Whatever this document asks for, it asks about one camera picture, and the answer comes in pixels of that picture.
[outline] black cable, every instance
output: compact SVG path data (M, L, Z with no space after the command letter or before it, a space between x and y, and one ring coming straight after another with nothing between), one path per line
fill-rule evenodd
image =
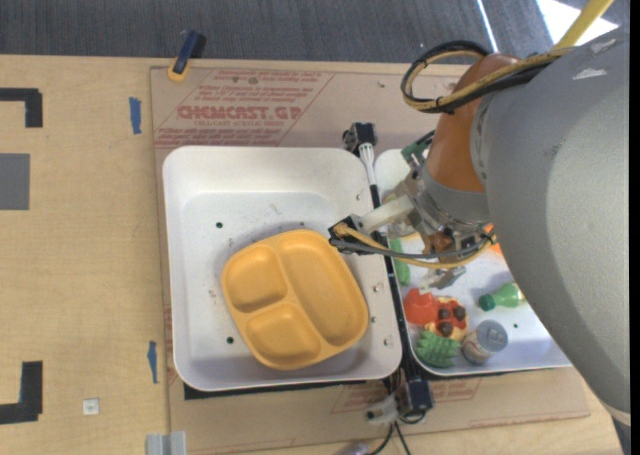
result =
M430 99L425 98L416 98L413 95L413 88L411 86L407 87L407 81L409 80L409 76L418 69L419 67L426 68L428 65L428 61L437 57L438 55L446 52L474 52L479 56L486 56L489 52L482 46L472 41L451 41L444 44L439 44L427 50L420 57L418 57L413 64L409 67L407 72L402 77L402 82L400 83L400 89L402 90L402 94L413 101L432 101Z
M389 425L389 431L387 432L386 437L382 440L382 443L380 443L380 446L378 446L375 450L370 452L369 455L377 455L378 453L380 453L382 450L385 449L387 444L389 444L389 440L391 439L391 436L393 435L393 426L394 426L393 423Z
M389 394L395 393L398 390L398 387L400 387L400 381L401 381L401 373L400 373L400 368L397 368L391 375L389 375L389 377L387 377L387 381L388 381L388 385L386 385L387 387L387 391L389 392Z
M405 453L407 455L411 455L411 451L409 450L409 447L407 446L407 442L404 440L404 436L402 435L402 432L400 431L400 425L398 425L397 421L394 423L394 425L396 426L396 431L398 432L398 437L400 438L400 442L402 443L402 446L404 446Z
M419 414L415 419L409 419L408 416L400 416L400 421L402 421L403 423L406 423L407 425L417 425L425 418L426 415L427 415L427 411L424 411L423 413Z
M484 87L481 87L466 96L458 99L457 101L453 101L447 105L447 112L453 111L456 108L460 108L463 105L473 101L474 99L478 99L482 96L486 96L489 93L497 92L500 90L507 89L509 87L515 87L516 85L522 85L530 82L540 71L546 68L551 62L547 62L545 64L541 64L540 66L526 69L524 71L520 71L519 73L515 73L513 75L505 76L495 82L489 83ZM443 110L439 107L434 108L423 108L418 109L419 112L423 112L426 114L435 114L438 112L442 112Z
M409 253L404 253L404 252L396 252L396 251L391 251L391 250L378 249L377 247L371 247L369 245L365 245L365 244L360 243L360 242L345 242L344 240L338 240L336 238L330 238L329 239L329 243L331 245L333 245L334 247L338 247L338 248L341 248L341 249L348 249L348 250L353 250L353 251L367 252L369 254L381 254L383 256L389 256L391 258L406 258L406 259L415 259L415 260L420 261L420 260L444 258L444 257L449 257L449 256L471 255L474 252L476 252L478 249L480 249L484 245L485 242L483 241L483 242L479 242L479 243L474 243L473 245L469 245L468 247L465 247L464 249L457 249L457 250L444 251L444 252L436 252L436 253L430 253L430 254L409 254Z
M418 140L416 140L414 144L431 144L431 141L433 140L433 136L435 134L436 134L436 130L431 130L429 133L427 133L426 135L423 135Z

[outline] green toy bottle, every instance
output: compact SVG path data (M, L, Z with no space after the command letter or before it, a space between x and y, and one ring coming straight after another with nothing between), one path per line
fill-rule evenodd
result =
M526 299L518 285L513 281L504 283L493 293L480 296L478 300L483 311L491 311L496 306L518 307L523 302L526 302Z

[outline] yellow plastic plate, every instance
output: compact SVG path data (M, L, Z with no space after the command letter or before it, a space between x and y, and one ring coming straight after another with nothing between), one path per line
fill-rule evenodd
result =
M368 325L353 274L315 231L288 231L237 252L222 271L222 291L253 355L277 370L336 355Z

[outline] cardboard sheet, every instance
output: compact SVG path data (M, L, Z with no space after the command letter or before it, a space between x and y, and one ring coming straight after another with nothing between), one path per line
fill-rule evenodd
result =
M457 82L421 76L420 94L438 97ZM192 68L182 83L151 70L154 145L172 430L185 430L190 453L213 454L369 439L385 428L364 411L384 398L378 382L320 389L185 400L172 361L171 305L162 204L162 163L183 145L341 147L354 122L373 122L376 151L401 148L435 128L438 116L406 106L402 75L248 68ZM436 407L406 433L436 432L585 416L573 368L449 379L433 383Z

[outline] yellow handle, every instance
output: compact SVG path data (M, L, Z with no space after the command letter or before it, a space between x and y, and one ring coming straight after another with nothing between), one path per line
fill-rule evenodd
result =
M178 61L177 57L173 59L173 62L171 62L169 69L167 69L167 74L169 75L170 80L174 82L182 82L187 76L187 71L189 71L189 64L191 64L191 62L187 62L187 65L184 67L184 70L182 71L182 73L176 73L173 70L173 67L176 65L177 61Z
M589 0L578 18L573 22L567 33L557 42L554 49L575 46L580 37L591 24L604 14L614 0Z

